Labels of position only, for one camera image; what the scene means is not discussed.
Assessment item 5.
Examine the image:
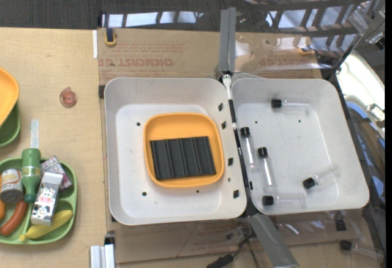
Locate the small orange label can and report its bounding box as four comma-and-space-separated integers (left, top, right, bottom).
0, 168, 25, 204

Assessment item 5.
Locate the white cow print carton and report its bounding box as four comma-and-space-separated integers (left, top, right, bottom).
30, 171, 64, 227

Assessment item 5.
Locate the yellow banana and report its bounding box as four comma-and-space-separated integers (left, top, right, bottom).
18, 209, 74, 242

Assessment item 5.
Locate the green bottle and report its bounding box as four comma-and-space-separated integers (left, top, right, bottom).
21, 147, 42, 204

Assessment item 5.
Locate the clear bottle with black cap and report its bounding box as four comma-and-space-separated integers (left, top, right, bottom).
339, 239, 384, 262
271, 98, 311, 110
262, 192, 307, 208
239, 126, 258, 170
302, 165, 341, 190
257, 146, 277, 192

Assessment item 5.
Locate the red sausage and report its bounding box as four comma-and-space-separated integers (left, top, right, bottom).
0, 199, 29, 237

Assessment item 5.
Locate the brown cardboard board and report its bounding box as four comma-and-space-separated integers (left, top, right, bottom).
97, 27, 378, 264

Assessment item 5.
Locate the orange plate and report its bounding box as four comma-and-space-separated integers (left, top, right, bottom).
143, 112, 225, 189
0, 67, 20, 127

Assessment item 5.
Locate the thin black and white rod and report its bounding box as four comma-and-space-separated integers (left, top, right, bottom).
222, 73, 255, 216

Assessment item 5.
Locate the black ribbed rack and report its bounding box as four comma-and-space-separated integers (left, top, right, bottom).
149, 136, 217, 182

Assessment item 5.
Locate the white plastic tray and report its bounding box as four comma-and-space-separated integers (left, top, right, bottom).
230, 78, 371, 217
103, 76, 248, 227

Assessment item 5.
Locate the green divided plate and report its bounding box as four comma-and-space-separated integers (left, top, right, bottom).
0, 157, 78, 245

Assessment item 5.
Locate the pink packet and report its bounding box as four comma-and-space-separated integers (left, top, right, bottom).
40, 155, 74, 192

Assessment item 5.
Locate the pink doughnut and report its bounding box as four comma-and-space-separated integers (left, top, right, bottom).
59, 86, 78, 108

